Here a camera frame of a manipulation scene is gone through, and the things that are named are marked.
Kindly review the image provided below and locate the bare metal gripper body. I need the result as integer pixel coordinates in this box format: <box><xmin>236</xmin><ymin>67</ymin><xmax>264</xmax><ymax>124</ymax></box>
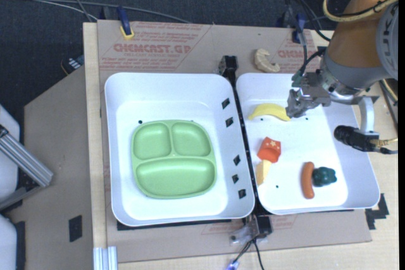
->
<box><xmin>298</xmin><ymin>70</ymin><xmax>362</xmax><ymax>107</ymax></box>

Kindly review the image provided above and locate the yellow banana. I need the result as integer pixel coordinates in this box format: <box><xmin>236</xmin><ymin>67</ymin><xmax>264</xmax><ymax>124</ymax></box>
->
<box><xmin>247</xmin><ymin>102</ymin><xmax>292</xmax><ymax>123</ymax></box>

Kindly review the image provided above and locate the white plastic tray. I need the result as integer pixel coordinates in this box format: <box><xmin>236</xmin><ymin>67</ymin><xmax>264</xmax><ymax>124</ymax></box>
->
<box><xmin>235</xmin><ymin>72</ymin><xmax>381</xmax><ymax>216</ymax></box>
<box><xmin>104</xmin><ymin>71</ymin><xmax>256</xmax><ymax>228</ymax></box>

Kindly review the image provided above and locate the beige croissant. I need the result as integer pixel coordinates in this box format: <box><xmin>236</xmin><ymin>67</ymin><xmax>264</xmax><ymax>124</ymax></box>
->
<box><xmin>253</xmin><ymin>47</ymin><xmax>282</xmax><ymax>74</ymax></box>

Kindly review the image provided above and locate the thin black rod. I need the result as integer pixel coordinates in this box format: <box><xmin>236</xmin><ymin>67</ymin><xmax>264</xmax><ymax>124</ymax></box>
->
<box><xmin>232</xmin><ymin>71</ymin><xmax>259</xmax><ymax>216</ymax></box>

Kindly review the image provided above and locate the dark green broccoli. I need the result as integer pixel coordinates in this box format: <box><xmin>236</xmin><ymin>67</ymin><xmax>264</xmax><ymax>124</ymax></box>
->
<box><xmin>312</xmin><ymin>166</ymin><xmax>337</xmax><ymax>188</ymax></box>

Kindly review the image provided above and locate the orange sausage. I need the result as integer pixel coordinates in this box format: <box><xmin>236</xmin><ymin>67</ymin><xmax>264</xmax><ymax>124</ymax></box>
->
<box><xmin>301</xmin><ymin>161</ymin><xmax>316</xmax><ymax>200</ymax></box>

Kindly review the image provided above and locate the yellow cheese wedge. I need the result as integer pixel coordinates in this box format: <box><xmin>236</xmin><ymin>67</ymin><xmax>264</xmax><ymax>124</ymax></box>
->
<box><xmin>255</xmin><ymin>160</ymin><xmax>273</xmax><ymax>187</ymax></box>

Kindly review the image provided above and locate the brown cardboard board red print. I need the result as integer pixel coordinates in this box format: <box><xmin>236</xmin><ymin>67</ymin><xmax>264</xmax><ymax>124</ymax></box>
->
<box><xmin>96</xmin><ymin>19</ymin><xmax>373</xmax><ymax>264</ymax></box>

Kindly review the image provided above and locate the green divided plate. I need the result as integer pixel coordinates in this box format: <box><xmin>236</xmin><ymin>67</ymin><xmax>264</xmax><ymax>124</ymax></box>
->
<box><xmin>130</xmin><ymin>119</ymin><xmax>218</xmax><ymax>200</ymax></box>

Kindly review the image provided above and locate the black cylinder on white bracket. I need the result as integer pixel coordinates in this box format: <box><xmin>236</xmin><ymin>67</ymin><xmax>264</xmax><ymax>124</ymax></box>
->
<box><xmin>333</xmin><ymin>96</ymin><xmax>380</xmax><ymax>153</ymax></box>

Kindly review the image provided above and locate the black block with thin wires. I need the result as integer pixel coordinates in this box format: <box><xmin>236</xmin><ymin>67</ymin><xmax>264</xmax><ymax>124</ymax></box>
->
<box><xmin>230</xmin><ymin>214</ymin><xmax>273</xmax><ymax>246</ymax></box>
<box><xmin>218</xmin><ymin>54</ymin><xmax>239</xmax><ymax>78</ymax></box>

